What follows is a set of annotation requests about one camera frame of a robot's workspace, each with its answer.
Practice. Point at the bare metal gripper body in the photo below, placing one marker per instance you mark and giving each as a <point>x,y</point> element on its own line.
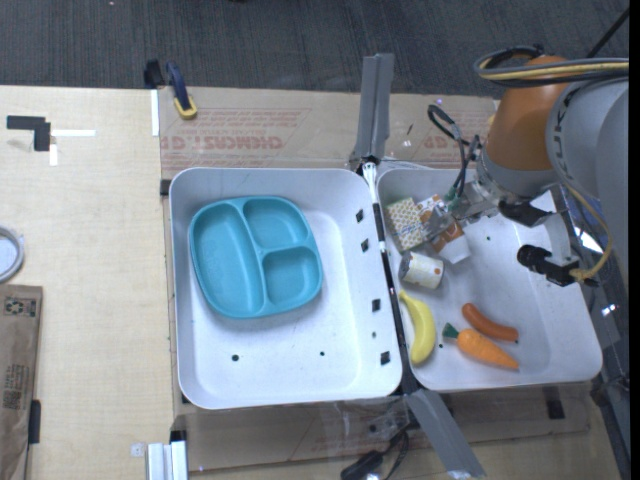
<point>475,202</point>

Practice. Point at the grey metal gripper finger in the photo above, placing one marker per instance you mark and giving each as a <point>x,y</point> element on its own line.
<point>438,218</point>

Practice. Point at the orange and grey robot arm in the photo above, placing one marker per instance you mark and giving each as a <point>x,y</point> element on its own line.
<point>575,133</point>

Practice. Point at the orange and white carton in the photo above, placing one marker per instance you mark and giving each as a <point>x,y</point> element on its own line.
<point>452,243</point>

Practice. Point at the green patterned carton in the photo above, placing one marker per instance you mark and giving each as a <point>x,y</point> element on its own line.
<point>404,223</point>

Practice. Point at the white can with orange dot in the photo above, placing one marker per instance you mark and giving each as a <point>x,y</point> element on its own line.
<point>424,269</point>

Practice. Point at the thin black and white rod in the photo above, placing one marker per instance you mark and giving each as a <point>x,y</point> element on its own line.
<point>383,248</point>

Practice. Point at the yellow banana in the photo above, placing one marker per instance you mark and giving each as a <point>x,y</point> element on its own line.
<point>424,328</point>

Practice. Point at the orange sausage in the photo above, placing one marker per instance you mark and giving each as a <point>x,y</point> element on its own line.
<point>487,324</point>

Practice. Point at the orange carrot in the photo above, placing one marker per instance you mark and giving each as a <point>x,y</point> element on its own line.
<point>482,348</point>

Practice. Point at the white plastic tray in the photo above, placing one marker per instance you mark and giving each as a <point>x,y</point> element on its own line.
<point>300,358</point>
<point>540,328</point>

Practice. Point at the brown cardboard board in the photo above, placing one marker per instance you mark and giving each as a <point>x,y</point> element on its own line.
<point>310,128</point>

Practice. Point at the blue divided plate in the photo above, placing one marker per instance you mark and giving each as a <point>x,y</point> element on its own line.
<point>225,258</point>

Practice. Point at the white round tape roll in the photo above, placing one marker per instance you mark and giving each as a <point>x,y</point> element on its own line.
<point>19,255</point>

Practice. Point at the brown paper envelope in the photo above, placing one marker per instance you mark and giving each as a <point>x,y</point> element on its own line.
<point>17,368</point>

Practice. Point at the black cylinder on white bracket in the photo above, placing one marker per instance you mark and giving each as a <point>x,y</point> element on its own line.
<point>542,260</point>

